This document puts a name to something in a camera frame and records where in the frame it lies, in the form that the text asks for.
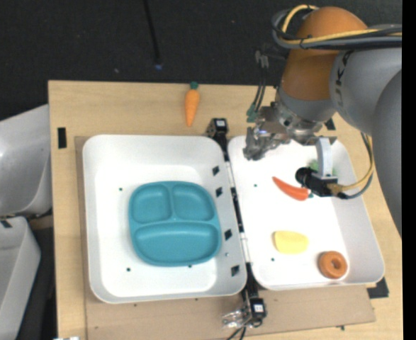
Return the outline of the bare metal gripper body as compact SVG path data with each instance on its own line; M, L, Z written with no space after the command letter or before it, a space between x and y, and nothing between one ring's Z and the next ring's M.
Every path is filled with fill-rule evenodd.
M314 145L317 133L331 117L331 103L271 103L258 110L255 134L283 133L301 145Z

